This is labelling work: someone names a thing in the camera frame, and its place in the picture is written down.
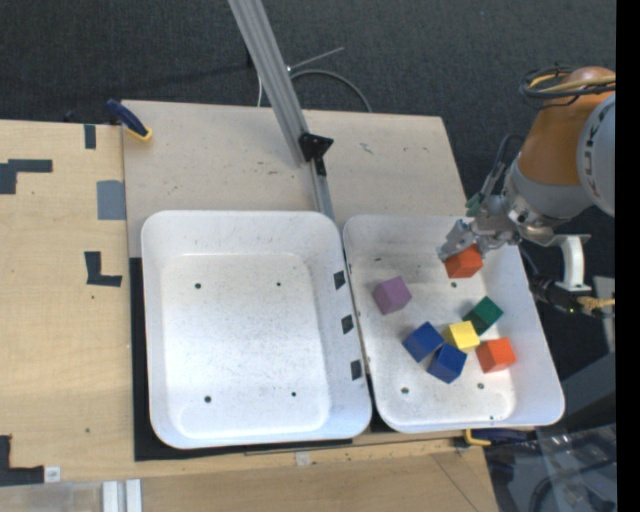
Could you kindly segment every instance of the empty white tray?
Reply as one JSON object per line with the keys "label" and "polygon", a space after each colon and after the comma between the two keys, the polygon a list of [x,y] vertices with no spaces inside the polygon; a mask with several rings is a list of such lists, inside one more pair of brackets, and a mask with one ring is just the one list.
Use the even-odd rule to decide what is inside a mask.
{"label": "empty white tray", "polygon": [[[344,227],[376,407],[389,426],[406,433],[554,423],[564,411],[564,395],[518,248],[489,252],[476,275],[449,279],[436,248],[456,220],[360,215]],[[413,298],[404,309],[382,315],[373,289],[398,275]],[[460,377],[446,384],[425,371],[432,356],[418,364],[402,346],[426,321],[438,331],[462,321],[486,295],[504,314],[480,339],[511,340],[518,361],[508,369],[484,374],[473,352]]]}
{"label": "empty white tray", "polygon": [[176,448],[347,439],[371,418],[336,225],[163,211],[142,228],[151,423]]}

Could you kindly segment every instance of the orange cube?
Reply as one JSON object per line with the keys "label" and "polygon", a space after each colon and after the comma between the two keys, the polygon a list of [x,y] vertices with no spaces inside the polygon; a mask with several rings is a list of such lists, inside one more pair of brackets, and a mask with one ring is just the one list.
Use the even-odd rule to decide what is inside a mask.
{"label": "orange cube", "polygon": [[472,244],[464,251],[449,256],[444,262],[450,279],[471,277],[482,268],[482,254],[476,244]]}
{"label": "orange cube", "polygon": [[484,373],[504,370],[516,362],[509,338],[486,341],[476,349],[476,354]]}

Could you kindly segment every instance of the wooden table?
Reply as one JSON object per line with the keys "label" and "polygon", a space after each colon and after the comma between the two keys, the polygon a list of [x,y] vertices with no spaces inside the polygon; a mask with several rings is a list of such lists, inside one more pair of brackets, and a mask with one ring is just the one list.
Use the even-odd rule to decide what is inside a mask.
{"label": "wooden table", "polygon": [[[253,173],[260,158],[289,170],[293,165],[269,109],[145,102],[129,106],[143,114],[154,137],[167,126],[154,117],[162,109],[186,109],[189,116],[202,112],[207,119],[214,113],[214,132],[238,129],[242,134],[243,126],[229,128],[225,123],[240,117],[250,122],[253,145],[240,142],[249,148],[244,154],[223,141],[210,149],[235,165],[234,175],[241,175],[245,166]],[[336,140],[325,163],[339,226],[357,213],[462,214],[464,193],[440,118],[319,111],[305,116],[315,133]],[[262,124],[269,128],[268,135],[256,129]],[[19,172],[16,193],[0,195],[0,434],[13,436],[12,467],[59,467],[61,480],[68,482],[144,478],[145,504],[150,505],[153,496],[164,502],[193,496],[192,489],[215,475],[215,486],[194,499],[204,500],[207,492],[225,493],[227,502],[235,503],[233,510],[239,510],[233,489],[240,492],[243,485],[259,481],[275,499],[286,494],[291,479],[316,493],[305,494],[307,501],[292,503],[292,509],[305,503],[324,510],[356,502],[364,508],[366,499],[347,492],[355,486],[363,499],[366,494],[373,500],[368,508],[376,510],[374,497],[382,492],[374,483],[377,478],[383,478],[393,494],[415,498],[416,503],[424,503],[432,491],[441,495],[447,489],[472,503],[469,510],[496,510],[482,451],[475,447],[458,453],[452,437],[460,436],[459,431],[415,436],[365,432],[351,446],[307,451],[303,457],[282,450],[135,462],[127,225],[124,220],[98,219],[96,183],[123,181],[125,155],[139,159],[146,149],[140,146],[136,155],[130,148],[142,143],[123,135],[120,127],[98,125],[95,130],[95,148],[87,148],[80,124],[0,122],[0,164],[12,159],[53,163],[51,173]],[[264,135],[257,144],[256,133]],[[207,158],[194,155],[194,161]],[[268,172],[263,179],[277,178]],[[293,209],[314,207],[304,179],[296,184],[299,197],[287,199],[297,201]],[[282,204],[275,207],[285,208]],[[101,253],[104,274],[123,276],[119,287],[87,284],[86,251]],[[410,476],[396,481],[397,472]],[[184,475],[193,476],[180,480]],[[414,489],[418,481],[420,489]],[[449,502],[455,500],[443,495],[442,503]],[[465,508],[452,505],[451,510]]]}

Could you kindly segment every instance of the blue cube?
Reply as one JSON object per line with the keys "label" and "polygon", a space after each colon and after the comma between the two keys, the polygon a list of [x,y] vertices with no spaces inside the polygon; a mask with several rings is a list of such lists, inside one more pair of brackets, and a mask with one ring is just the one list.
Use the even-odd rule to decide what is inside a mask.
{"label": "blue cube", "polygon": [[444,338],[440,333],[429,322],[425,322],[407,336],[402,345],[419,363],[429,354],[438,350],[443,343]]}
{"label": "blue cube", "polygon": [[441,381],[451,384],[462,373],[467,354],[445,343],[433,356],[427,372]]}

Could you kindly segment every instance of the dark floor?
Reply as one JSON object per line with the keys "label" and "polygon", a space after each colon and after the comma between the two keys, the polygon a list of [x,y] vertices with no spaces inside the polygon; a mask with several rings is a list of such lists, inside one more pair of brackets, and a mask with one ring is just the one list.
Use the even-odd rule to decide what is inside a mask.
{"label": "dark floor", "polygon": [[[344,76],[375,112],[442,117],[467,196],[502,137],[525,135],[535,112],[518,95],[532,69],[616,69],[611,0],[265,0],[285,62],[344,50],[313,67]],[[109,98],[254,105],[255,71],[227,2],[194,0],[6,2],[0,17],[0,118],[105,122]],[[363,110],[328,77],[295,81],[303,108]],[[566,232],[590,233],[586,277],[615,276],[614,220],[595,207]],[[560,276],[559,250],[528,246]],[[565,378],[607,351],[599,321],[539,306]]]}

